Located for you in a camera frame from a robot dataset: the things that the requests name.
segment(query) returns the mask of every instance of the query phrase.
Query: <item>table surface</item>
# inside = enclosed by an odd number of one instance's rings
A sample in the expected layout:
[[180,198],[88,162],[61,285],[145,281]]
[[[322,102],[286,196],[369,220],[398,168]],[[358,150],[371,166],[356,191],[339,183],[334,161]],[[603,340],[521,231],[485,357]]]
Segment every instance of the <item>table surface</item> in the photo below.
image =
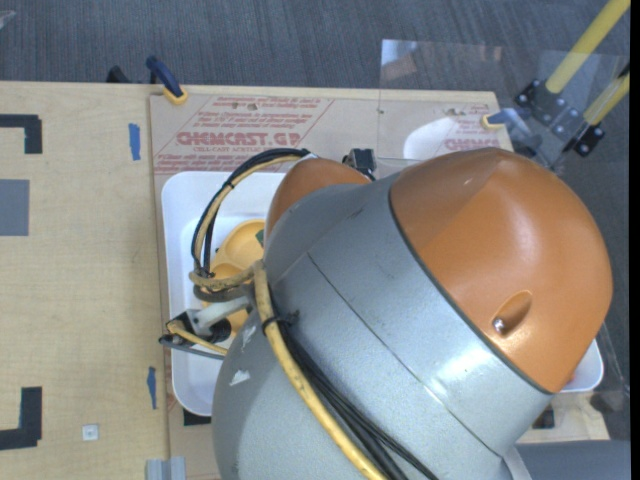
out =
[[[259,92],[379,98],[358,89]],[[0,114],[39,116],[43,138],[41,154],[25,154],[24,131],[0,128],[0,180],[29,184],[27,236],[0,236],[0,432],[27,416],[21,389],[42,388],[41,439],[0,450],[3,477],[135,479],[148,459],[213,455],[208,426],[185,430],[170,416],[168,356],[157,343],[164,288],[149,97],[160,93],[143,84],[0,82]],[[140,130],[140,159],[130,125]],[[85,425],[98,425],[98,439],[83,440]],[[211,460],[199,470],[187,457],[189,478],[216,478]]]

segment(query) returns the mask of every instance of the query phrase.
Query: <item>gray metal casing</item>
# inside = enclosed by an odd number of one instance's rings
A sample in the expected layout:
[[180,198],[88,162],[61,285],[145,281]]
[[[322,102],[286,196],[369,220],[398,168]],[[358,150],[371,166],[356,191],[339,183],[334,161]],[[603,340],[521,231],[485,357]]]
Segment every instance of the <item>gray metal casing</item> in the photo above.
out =
[[[394,179],[319,190],[280,218],[265,251],[274,306],[300,312],[291,332],[325,374],[439,480],[511,480],[501,457],[551,395],[476,334],[413,255],[390,208]],[[256,314],[221,368],[213,426],[224,480],[362,478],[290,385]]]

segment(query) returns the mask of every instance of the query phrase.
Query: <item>white tray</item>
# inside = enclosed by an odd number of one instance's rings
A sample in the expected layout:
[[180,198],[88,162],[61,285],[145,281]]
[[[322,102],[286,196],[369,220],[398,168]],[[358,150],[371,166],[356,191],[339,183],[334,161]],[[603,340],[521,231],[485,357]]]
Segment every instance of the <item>white tray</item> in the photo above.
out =
[[[183,172],[171,177],[162,189],[171,318],[187,308],[202,307],[193,295],[193,284],[189,280],[193,269],[191,239],[202,211],[228,176],[229,173],[224,172]],[[216,218],[212,250],[241,222],[265,218],[283,176],[282,173],[255,173],[229,194]],[[173,390],[178,402],[194,414],[211,416],[221,361],[172,350],[171,362]],[[589,391],[600,383],[603,373],[602,357],[594,340],[563,392]]]

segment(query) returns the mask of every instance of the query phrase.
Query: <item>yellow metal bar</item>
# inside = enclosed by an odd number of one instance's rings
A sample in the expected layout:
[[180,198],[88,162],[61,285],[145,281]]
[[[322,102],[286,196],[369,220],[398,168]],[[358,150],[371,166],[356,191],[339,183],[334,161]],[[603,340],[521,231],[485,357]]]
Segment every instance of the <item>yellow metal bar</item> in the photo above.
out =
[[588,56],[602,42],[605,36],[631,6],[631,0],[609,0],[600,13],[591,22],[578,42],[569,51],[564,60],[547,79],[545,87],[559,94],[580,69]]
[[590,125],[597,125],[613,107],[629,92],[631,73],[616,78],[600,93],[595,101],[584,111],[584,120]]

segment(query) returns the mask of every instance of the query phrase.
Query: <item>white square marker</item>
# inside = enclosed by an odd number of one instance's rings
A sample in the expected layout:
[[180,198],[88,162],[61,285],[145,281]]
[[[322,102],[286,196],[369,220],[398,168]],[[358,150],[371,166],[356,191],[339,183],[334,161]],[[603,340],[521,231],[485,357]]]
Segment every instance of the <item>white square marker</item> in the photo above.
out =
[[82,425],[82,440],[97,441],[100,438],[100,427],[98,424]]

